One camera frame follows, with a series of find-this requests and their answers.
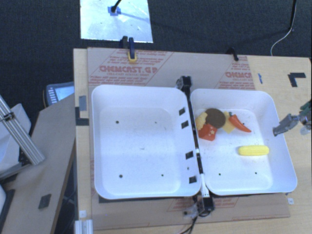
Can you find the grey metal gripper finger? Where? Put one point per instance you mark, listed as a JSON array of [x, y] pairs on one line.
[[285, 124]]

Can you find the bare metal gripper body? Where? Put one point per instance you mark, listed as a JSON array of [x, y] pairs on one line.
[[306, 119]]

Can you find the yellow corn cob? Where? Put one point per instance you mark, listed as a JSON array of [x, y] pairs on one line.
[[253, 150]]

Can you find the orange-red chili pepper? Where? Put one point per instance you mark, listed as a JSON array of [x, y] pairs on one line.
[[237, 123]]

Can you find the yellow cheese slice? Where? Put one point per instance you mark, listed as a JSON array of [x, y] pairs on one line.
[[229, 128]]

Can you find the white plastic tray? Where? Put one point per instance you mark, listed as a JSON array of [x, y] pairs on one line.
[[139, 150], [234, 172]]

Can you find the brown round biscuit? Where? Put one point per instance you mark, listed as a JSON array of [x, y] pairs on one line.
[[215, 117]]

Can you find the yellow lumpy toy food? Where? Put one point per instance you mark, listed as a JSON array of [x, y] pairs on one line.
[[201, 122]]

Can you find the thin black and white rod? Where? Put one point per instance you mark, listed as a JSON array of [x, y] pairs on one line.
[[196, 145]]

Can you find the brown cardboard board red print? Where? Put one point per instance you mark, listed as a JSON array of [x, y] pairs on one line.
[[158, 74]]

